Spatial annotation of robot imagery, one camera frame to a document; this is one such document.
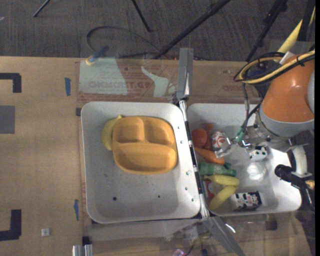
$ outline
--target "red object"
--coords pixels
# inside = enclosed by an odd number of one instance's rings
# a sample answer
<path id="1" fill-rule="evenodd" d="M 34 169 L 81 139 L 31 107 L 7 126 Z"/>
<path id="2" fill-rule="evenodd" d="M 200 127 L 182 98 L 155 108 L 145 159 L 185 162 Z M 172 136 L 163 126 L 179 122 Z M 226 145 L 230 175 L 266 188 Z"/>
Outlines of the red object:
<path id="1" fill-rule="evenodd" d="M 191 132 L 192 142 L 195 147 L 203 148 L 208 140 L 208 135 L 205 129 L 196 128 Z"/>

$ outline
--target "orange tray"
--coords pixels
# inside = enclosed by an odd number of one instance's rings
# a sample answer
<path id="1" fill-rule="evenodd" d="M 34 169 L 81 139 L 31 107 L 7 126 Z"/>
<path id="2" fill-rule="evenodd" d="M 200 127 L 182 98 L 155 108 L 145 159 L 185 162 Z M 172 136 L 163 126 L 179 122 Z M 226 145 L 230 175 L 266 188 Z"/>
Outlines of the orange tray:
<path id="1" fill-rule="evenodd" d="M 164 174 L 177 163 L 177 145 L 170 124 L 157 117 L 126 116 L 112 133 L 115 163 L 133 174 Z"/>

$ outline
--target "soda can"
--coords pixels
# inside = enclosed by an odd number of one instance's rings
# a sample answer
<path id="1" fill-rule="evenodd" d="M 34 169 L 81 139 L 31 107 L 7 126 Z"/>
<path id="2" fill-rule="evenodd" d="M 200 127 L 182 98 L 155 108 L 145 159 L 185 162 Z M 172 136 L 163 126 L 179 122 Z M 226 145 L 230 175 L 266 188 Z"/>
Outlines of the soda can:
<path id="1" fill-rule="evenodd" d="M 225 132 L 216 131 L 212 134 L 212 148 L 217 151 L 221 148 L 221 145 L 227 140 L 227 135 Z"/>

